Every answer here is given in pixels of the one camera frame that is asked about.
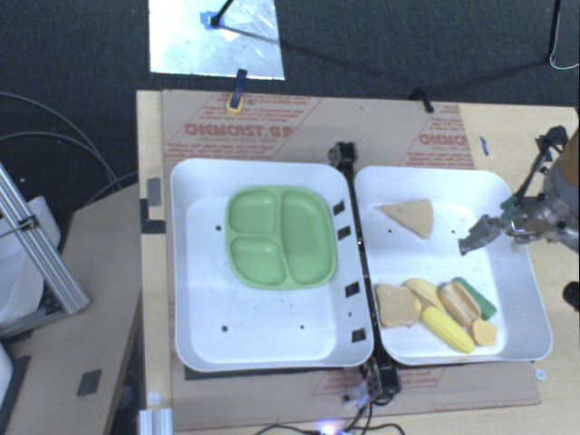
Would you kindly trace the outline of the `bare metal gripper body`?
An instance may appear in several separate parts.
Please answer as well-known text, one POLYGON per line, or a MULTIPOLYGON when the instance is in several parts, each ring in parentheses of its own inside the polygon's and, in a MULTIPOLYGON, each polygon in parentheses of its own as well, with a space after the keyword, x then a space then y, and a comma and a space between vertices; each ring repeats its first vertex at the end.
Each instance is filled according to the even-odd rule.
POLYGON ((569 206, 560 197, 538 194, 501 204, 504 232, 519 244, 545 240, 569 246, 569 206))

